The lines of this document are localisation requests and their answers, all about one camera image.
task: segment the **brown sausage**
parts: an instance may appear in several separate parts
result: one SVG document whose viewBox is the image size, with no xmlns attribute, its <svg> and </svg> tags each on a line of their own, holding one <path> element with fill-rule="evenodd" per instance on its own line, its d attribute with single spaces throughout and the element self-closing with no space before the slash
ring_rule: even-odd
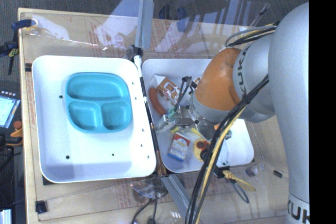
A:
<svg viewBox="0 0 336 224">
<path fill-rule="evenodd" d="M 166 113 L 166 109 L 160 104 L 158 100 L 158 96 L 156 94 L 156 89 L 151 87 L 149 89 L 149 99 L 155 109 L 155 111 L 160 115 L 164 115 Z"/>
</svg>

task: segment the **white tray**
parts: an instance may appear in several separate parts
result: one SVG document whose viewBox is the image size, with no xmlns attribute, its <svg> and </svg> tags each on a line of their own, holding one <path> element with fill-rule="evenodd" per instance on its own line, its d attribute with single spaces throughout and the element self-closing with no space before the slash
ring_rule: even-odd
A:
<svg viewBox="0 0 336 224">
<path fill-rule="evenodd" d="M 71 125 L 65 86 L 79 72 L 120 76 L 132 105 L 131 123 L 122 131 L 85 133 Z M 155 152 L 138 70 L 125 59 L 41 56 L 33 63 L 40 168 L 54 183 L 144 177 L 153 173 Z"/>
<path fill-rule="evenodd" d="M 150 87 L 156 87 L 153 84 L 154 75 L 165 76 L 174 82 L 177 86 L 181 86 L 182 78 L 185 76 L 192 76 L 192 79 L 201 77 L 205 68 L 210 63 L 211 59 L 149 59 L 143 63 L 142 75 L 146 87 L 146 92 L 149 92 Z M 169 102 L 159 97 L 160 103 L 169 109 L 171 105 Z M 181 105 L 189 104 L 189 95 L 186 94 L 181 101 Z M 150 111 L 153 117 L 153 123 L 157 126 L 160 116 L 154 110 L 152 104 L 149 102 Z M 228 161 L 230 166 L 248 164 L 253 160 L 254 150 L 247 131 L 244 120 L 236 120 L 232 128 L 232 137 L 226 140 L 226 149 L 222 147 L 219 160 L 223 156 Z M 193 144 L 199 136 L 193 132 L 187 132 L 186 135 L 190 140 L 186 159 L 179 162 L 168 156 L 168 151 L 173 138 L 173 133 L 169 130 L 157 133 L 158 144 L 160 148 L 161 158 L 164 166 L 174 173 L 184 173 L 198 171 L 202 167 L 200 162 L 193 153 Z"/>
</svg>

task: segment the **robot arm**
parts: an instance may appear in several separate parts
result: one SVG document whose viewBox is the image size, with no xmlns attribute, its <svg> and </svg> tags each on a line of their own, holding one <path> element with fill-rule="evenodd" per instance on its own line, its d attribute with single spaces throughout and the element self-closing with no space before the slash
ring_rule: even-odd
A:
<svg viewBox="0 0 336 224">
<path fill-rule="evenodd" d="M 289 169 L 287 223 L 309 223 L 308 130 L 309 4 L 291 11 L 274 33 L 245 49 L 226 48 L 206 68 L 191 97 L 198 130 L 211 130 L 266 74 L 261 89 L 240 118 L 261 122 L 276 115 Z"/>
</svg>

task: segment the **blue divided dish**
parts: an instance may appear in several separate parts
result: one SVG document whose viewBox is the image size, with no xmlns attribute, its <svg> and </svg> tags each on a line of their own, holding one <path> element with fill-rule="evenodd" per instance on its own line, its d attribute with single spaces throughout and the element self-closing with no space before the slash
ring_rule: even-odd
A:
<svg viewBox="0 0 336 224">
<path fill-rule="evenodd" d="M 118 132 L 132 120 L 129 89 L 109 73 L 73 74 L 66 83 L 66 107 L 71 124 L 86 133 Z"/>
</svg>

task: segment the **screen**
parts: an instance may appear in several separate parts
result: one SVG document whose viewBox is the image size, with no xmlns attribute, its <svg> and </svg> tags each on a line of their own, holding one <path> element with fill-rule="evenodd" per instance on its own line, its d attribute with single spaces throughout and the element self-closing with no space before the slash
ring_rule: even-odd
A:
<svg viewBox="0 0 336 224">
<path fill-rule="evenodd" d="M 20 100 L 0 96 L 0 127 L 9 128 Z"/>
</svg>

